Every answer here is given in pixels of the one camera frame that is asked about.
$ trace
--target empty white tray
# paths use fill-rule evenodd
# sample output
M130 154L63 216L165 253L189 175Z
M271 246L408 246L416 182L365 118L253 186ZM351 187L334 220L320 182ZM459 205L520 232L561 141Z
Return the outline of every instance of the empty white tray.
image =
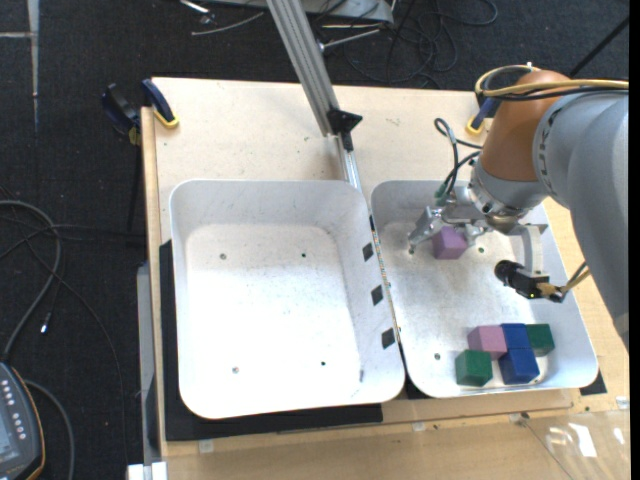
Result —
M210 419L378 403L404 366L363 195L190 180L170 196L178 378Z
M380 240L390 293L400 329L407 372L413 383L433 397L457 397L545 388L578 388L595 379L598 363L575 298L564 302L528 300L494 275L498 261L524 262L520 238L497 231L477 239L456 260L438 260L432 243L409 254L408 235L427 205L434 207L440 180L387 181L371 195L371 208ZM525 222L548 224L542 206ZM544 269L550 281L564 284L567 274L553 232L542 234ZM493 379L481 388L456 382L455 358L468 348L467 334L479 325L548 323L555 350L538 358L540 376L529 384L505 385L498 362Z

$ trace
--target dark carpet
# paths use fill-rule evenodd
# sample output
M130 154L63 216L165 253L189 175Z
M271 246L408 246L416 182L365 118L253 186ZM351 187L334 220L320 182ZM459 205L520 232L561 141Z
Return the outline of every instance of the dark carpet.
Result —
M472 90L489 69L528 61L569 74L630 7L629 0L411 2L397 4L398 36L384 30L330 50L333 83ZM54 280L9 361L67 409L79 480L122 479L127 463L143 460L136 293L146 254L143 197L140 189L128 229L136 150L104 116L100 95L116 83L140 104L139 83L149 76L297 80L268 12L227 32L192 36L258 12L205 5L213 23L201 23L201 15L177 0L40 0L37 122L30 40L0 37L0 199L20 199L56 224L75 226L56 228L64 283ZM25 0L0 0L0 33L27 30L27 16ZM359 31L321 28L353 23L316 18L310 17L325 43ZM628 79L629 27L578 75ZM211 107L215 112L214 102ZM51 233L24 240L41 225L28 209L0 206L2 349L50 274ZM42 335L48 313L49 331ZM41 394L34 399L47 444L42 478L66 478L63 420Z

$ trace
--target electronic device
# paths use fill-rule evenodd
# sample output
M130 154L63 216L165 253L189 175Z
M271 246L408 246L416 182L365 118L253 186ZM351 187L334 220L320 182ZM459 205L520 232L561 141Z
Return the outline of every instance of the electronic device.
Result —
M0 480L38 478L44 459L44 435L29 390L0 362Z

